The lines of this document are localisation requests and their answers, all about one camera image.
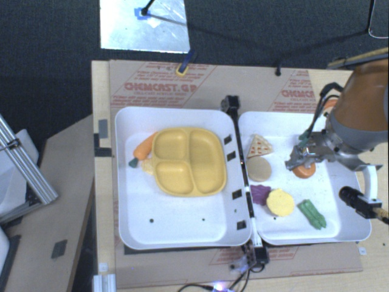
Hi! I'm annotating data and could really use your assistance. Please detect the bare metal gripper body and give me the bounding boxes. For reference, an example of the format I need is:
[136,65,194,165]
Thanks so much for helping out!
[291,130,375,172]

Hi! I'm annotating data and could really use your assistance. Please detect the orange round slice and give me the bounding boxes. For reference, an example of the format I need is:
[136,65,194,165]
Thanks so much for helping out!
[292,162,317,180]

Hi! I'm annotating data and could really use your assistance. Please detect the tan round biscuit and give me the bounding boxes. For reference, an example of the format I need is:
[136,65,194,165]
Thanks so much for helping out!
[246,156,272,183]

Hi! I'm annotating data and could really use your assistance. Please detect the white plastic tray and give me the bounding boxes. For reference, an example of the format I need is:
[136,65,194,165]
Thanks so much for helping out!
[238,111,373,246]
[114,106,253,251]

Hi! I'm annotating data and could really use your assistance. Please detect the pizza slice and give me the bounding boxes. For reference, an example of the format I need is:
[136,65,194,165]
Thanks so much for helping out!
[246,133,274,159]

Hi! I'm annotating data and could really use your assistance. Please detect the yellow round corn slice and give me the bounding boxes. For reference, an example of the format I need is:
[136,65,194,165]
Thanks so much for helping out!
[266,188,295,218]

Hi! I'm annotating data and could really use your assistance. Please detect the purple grapes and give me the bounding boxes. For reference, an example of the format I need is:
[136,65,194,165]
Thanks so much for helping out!
[249,184,272,207]

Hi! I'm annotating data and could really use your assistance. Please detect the thin black and white rod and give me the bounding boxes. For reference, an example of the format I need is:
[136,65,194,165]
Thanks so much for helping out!
[228,107,263,249]

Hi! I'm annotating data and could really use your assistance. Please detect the green asparagus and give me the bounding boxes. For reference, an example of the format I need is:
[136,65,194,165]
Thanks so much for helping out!
[297,199,328,231]

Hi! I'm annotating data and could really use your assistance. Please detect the yellow divided plate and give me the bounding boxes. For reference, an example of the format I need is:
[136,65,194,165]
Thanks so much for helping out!
[151,127,228,198]

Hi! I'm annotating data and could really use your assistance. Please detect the brown cardboard board red print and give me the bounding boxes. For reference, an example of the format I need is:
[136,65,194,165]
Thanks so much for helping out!
[108,60,364,289]

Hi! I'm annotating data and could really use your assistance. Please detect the pale yellow crinkled chip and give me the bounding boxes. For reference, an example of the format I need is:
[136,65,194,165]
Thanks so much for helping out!
[140,158,157,176]

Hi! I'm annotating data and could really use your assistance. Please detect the orange carrot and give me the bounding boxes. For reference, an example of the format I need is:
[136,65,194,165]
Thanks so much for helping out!
[128,131,159,169]

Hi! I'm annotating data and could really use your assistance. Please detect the black cylinder on white bracket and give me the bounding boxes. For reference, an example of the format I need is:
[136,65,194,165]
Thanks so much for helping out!
[338,164,384,220]

